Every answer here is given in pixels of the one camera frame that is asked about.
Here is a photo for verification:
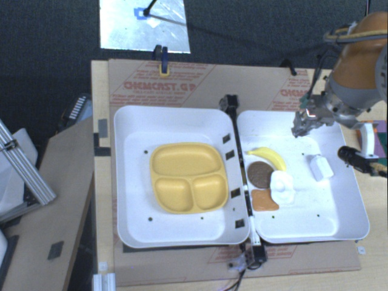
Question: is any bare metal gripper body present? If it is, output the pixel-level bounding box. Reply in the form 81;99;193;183
298;95;361;130

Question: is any yellow banana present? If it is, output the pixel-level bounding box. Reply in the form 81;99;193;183
246;147;287;172

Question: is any white carton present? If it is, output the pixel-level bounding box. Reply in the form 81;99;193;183
308;153;335;182

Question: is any brown round biscuit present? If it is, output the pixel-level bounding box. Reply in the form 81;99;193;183
247;161;275;190

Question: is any thin black and white rod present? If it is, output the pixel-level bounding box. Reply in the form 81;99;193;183
229;107;261;246

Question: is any orange-brown bread slice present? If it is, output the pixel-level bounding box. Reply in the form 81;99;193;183
250;189;279;212

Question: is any white plastic tray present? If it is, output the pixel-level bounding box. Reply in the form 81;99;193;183
113;104;251;249
236;110;370;244

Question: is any brown cardboard board red print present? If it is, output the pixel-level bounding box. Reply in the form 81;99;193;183
107;58;362;287

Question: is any yellow divided plate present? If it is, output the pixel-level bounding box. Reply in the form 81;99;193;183
149;142;229;215

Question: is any black cylinder on white bracket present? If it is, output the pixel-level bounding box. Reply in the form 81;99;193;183
337;122;380;176

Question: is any black block with thin wires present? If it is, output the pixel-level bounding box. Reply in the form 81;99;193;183
219;94;240;112
244;243;269;270

